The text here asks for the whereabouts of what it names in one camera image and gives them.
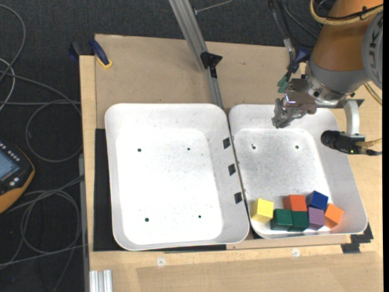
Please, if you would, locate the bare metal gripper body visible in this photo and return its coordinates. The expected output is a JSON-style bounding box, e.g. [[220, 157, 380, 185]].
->
[[284, 77, 348, 115]]

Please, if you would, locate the white plastic tray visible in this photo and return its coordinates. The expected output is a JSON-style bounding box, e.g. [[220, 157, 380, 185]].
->
[[104, 102, 251, 252], [227, 103, 369, 240]]

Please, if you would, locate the red cube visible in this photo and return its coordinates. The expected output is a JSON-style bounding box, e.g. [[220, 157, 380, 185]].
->
[[282, 194, 309, 213]]

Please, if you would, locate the blue cube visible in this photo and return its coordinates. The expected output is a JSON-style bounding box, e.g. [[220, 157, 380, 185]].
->
[[306, 190, 329, 211]]

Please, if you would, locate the yellow cube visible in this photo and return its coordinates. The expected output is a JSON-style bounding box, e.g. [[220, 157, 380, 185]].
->
[[250, 198, 275, 224]]

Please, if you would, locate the purple cube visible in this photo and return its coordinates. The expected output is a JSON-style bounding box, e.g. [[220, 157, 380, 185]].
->
[[307, 206, 326, 229]]

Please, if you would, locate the green cube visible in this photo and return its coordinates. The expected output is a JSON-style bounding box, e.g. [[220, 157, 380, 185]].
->
[[270, 208, 294, 232], [287, 210, 311, 233]]

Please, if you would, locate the orange cube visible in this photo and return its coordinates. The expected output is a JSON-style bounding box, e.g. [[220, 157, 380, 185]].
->
[[323, 203, 345, 229]]

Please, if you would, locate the brown cardboard board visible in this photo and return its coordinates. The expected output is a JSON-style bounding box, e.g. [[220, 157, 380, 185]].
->
[[94, 33, 384, 251]]

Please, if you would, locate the black cylinder on white bracket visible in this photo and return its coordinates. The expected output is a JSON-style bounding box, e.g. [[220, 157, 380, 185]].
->
[[315, 98, 367, 155]]

